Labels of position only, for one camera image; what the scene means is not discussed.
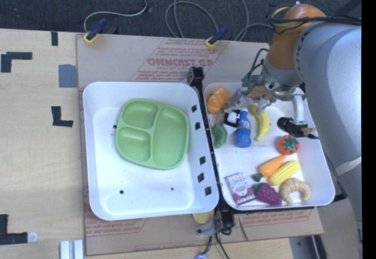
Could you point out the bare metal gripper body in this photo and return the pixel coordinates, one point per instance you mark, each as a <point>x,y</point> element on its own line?
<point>264,90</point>

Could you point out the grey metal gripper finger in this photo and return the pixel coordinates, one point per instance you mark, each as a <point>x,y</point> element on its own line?
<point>263,107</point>
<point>236,102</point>

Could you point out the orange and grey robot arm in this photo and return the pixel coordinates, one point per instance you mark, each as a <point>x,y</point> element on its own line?
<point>332,75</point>

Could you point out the yellow banana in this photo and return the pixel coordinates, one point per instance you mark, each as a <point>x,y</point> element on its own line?
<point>263,125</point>

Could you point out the orange toy pumpkin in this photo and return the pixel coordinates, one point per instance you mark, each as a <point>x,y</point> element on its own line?
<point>216,100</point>

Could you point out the blue plastic bottle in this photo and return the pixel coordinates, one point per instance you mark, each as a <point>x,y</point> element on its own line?
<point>243,134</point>

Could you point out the green toy broccoli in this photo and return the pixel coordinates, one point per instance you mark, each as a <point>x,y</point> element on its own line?
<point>219,134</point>

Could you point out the orange toy tomato, green top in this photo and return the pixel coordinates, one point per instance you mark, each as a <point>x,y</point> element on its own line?
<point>288,144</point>

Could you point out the white plastic tray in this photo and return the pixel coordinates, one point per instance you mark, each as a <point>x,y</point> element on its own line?
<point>141,193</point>
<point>252,161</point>

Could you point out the orange carrot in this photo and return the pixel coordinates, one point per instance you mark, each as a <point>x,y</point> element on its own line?
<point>271,165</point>

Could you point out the thin black rod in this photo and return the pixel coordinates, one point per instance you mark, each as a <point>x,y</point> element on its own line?
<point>214,158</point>

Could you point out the yellow toy corn cob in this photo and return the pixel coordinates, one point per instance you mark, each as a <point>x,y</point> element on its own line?
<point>283,172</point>

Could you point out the green divided plate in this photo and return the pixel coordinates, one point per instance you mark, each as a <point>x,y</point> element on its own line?
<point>164,134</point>

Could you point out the tan toy croissant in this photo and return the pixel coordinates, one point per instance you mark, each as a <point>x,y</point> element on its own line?
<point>295,185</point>

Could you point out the red and white carton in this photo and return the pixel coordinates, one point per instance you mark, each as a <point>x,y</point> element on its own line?
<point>239,190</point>

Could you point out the purple grapes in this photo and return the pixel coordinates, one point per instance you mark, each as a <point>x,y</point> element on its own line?
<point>267,194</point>

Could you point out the brown cardboard board, red print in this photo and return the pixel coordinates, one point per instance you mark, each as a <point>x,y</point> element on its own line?
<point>123,61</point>

